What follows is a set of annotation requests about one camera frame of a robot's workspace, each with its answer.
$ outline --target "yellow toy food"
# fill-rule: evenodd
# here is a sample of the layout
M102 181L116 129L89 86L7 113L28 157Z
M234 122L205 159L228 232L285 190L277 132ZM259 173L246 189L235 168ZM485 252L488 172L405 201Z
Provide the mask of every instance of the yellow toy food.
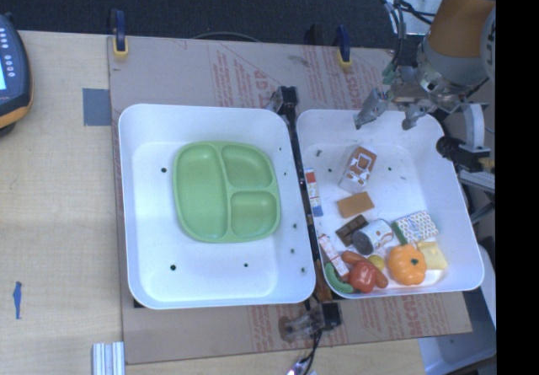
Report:
M446 257L436 242L418 242L418 249L424 255L427 270L447 267Z
M371 256L369 256L369 258L367 258L373 265L375 265L376 267L378 267L378 270L379 271L383 271L384 270L384 267L386 267L386 261L384 261L384 259L380 256L380 255L376 255L376 254L373 254Z
M421 251L412 244L403 244L391 249L387 268L399 284L419 285L424 281L427 264Z

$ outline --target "green toy vegetable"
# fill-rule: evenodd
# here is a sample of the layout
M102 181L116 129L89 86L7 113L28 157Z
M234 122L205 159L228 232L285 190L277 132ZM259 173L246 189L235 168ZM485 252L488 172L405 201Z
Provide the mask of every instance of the green toy vegetable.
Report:
M336 291L342 292L344 294L350 294L351 292L354 292L354 288L350 284L342 282L337 277L337 272L335 271L335 267L333 264L326 263L323 268L326 272L326 278L328 279L329 285L331 285Z

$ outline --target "small box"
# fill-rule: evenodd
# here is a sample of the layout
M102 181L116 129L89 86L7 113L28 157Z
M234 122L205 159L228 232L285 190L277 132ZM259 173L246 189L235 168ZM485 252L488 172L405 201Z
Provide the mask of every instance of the small box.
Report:
M318 237L318 243L322 249L323 254L334 265L337 274L343 281L347 281L348 274L350 273L348 267L344 263L343 259L340 257L339 252L332 245L329 237L326 234L322 234Z
M367 186L367 180L371 175L375 161L376 154L371 147L367 149L358 146L346 163L346 169L340 179L339 187L347 190L350 194L362 192Z
M429 213L424 210L399 218L392 227L401 244L421 242L440 232Z

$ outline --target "cardboard sheet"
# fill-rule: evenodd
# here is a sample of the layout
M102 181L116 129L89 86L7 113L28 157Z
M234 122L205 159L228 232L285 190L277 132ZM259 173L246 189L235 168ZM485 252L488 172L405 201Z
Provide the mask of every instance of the cardboard sheet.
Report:
M132 104L265 107L279 86L295 86L299 115L309 109L358 110L388 51L352 49L343 71L337 48L235 41L129 38L129 54L115 56L108 40L109 85L120 286L127 364L310 348L310 340L281 339L279 322L305 312L302 303L229 308L153 310L134 301L127 283L118 119ZM339 300L343 323L320 346L401 340L471 331L460 292Z

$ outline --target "screen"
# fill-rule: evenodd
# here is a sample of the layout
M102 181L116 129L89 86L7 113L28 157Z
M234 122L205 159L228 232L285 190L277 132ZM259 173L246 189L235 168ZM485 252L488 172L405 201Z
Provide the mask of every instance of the screen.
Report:
M0 63L0 90L6 90L8 86L6 86L6 79L3 77L3 69L2 64Z

